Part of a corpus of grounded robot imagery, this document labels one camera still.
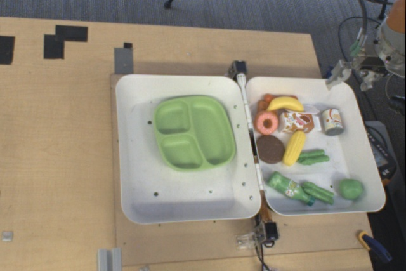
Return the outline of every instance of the toy lime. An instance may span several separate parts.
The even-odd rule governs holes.
[[[312,206],[315,198],[308,195],[300,185],[289,178],[284,177],[279,172],[274,172],[268,180],[268,185],[279,193],[294,200],[303,201],[308,206]]]
[[[339,190],[344,199],[355,200],[363,193],[363,186],[358,180],[345,178],[340,181]]]

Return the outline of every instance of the white tray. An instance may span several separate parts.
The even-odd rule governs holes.
[[[225,108],[237,152],[227,165],[175,171],[155,140],[156,106],[187,95],[207,95]],[[127,75],[116,86],[124,214],[136,223],[244,219],[261,205],[258,179],[238,85],[225,77]]]
[[[247,83],[247,97],[251,114],[254,117],[258,100],[266,93],[274,95],[296,95],[301,103],[313,104],[322,112],[336,108],[341,113],[345,131],[339,136],[326,136],[313,130],[307,134],[304,150],[324,149],[330,162],[303,166],[282,163],[267,164],[260,161],[261,171],[266,182],[274,171],[301,183],[310,181],[334,192],[334,205],[318,200],[309,207],[300,201],[290,200],[265,185],[269,206],[281,215],[313,215],[324,213],[349,213],[378,211],[385,203],[385,193],[376,168],[374,156],[362,122],[352,89],[341,83],[330,91],[323,79],[295,79],[256,77]],[[286,145],[290,134],[275,132],[273,135]],[[343,178],[355,178],[364,185],[364,193],[355,201],[345,200],[337,192],[338,183]]]

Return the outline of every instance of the green ball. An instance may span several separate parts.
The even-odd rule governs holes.
[[[355,200],[363,193],[362,183],[352,178],[341,180],[339,189],[341,196],[347,200]]]

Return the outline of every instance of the wooden table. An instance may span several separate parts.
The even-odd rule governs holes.
[[[65,42],[64,60],[45,60],[44,34],[54,34],[55,25],[87,26],[88,41]],[[151,271],[260,269],[253,251],[232,245],[247,221],[132,224],[144,246],[119,242],[110,106],[114,48],[133,43],[138,74],[222,76],[233,60],[245,60],[248,78],[320,77],[309,35],[0,18],[0,36],[15,36],[13,63],[0,65],[0,231],[14,232],[11,242],[0,242],[1,270],[94,271],[97,250],[117,246],[125,271],[146,263]],[[356,238],[360,230],[371,234],[365,213],[273,217],[280,239],[266,250],[270,266],[372,270]],[[196,239],[203,234],[230,245],[213,251],[210,236]],[[202,254],[190,250],[189,258],[178,258],[182,254],[173,252],[188,238]],[[131,252],[139,250],[145,261],[129,265]]]

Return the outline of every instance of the toy food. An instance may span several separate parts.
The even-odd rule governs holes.
[[[300,163],[302,165],[313,165],[318,162],[328,162],[329,160],[330,160],[329,156],[322,155],[322,156],[315,156],[315,157],[299,159],[298,163]]]
[[[344,131],[343,122],[341,120],[338,109],[328,109],[322,113],[324,133],[327,136],[340,135]]]
[[[286,150],[282,161],[288,166],[292,166],[299,158],[300,152],[303,149],[306,141],[306,134],[297,130],[293,133],[289,142],[287,143]]]
[[[279,116],[279,125],[281,132],[293,133],[296,130],[302,130],[309,133],[315,127],[313,116],[311,114],[299,112],[284,112]]]
[[[255,130],[262,135],[270,135],[279,125],[278,116],[274,112],[262,111],[257,113],[254,120]]]
[[[308,195],[311,195],[312,197],[315,197],[320,201],[323,201],[328,204],[334,203],[333,192],[330,192],[322,187],[318,187],[312,182],[304,182],[302,184],[302,188]]]
[[[259,158],[268,164],[280,162],[285,153],[284,144],[275,136],[261,136],[256,142]]]
[[[264,101],[267,104],[269,104],[274,98],[275,98],[275,96],[273,96],[272,94],[265,94],[264,95]]]
[[[278,109],[288,109],[295,112],[303,112],[305,108],[297,99],[290,96],[281,96],[274,98],[267,108],[267,111],[275,111]]]
[[[323,155],[325,155],[325,152],[323,149],[315,149],[315,150],[311,150],[308,152],[301,152],[299,155],[299,160],[305,159],[305,158],[316,157],[316,156],[323,156]]]
[[[363,186],[358,180],[345,178],[340,181],[339,190],[344,199],[355,200],[363,193]]]
[[[258,101],[258,106],[257,106],[256,112],[260,113],[262,111],[266,111],[268,106],[269,105],[268,105],[268,103],[266,101],[264,101],[264,100]]]
[[[312,206],[315,202],[315,198],[308,195],[299,184],[292,181],[290,178],[284,177],[279,172],[273,172],[268,180],[268,185],[284,196],[290,199],[303,201],[308,206]]]

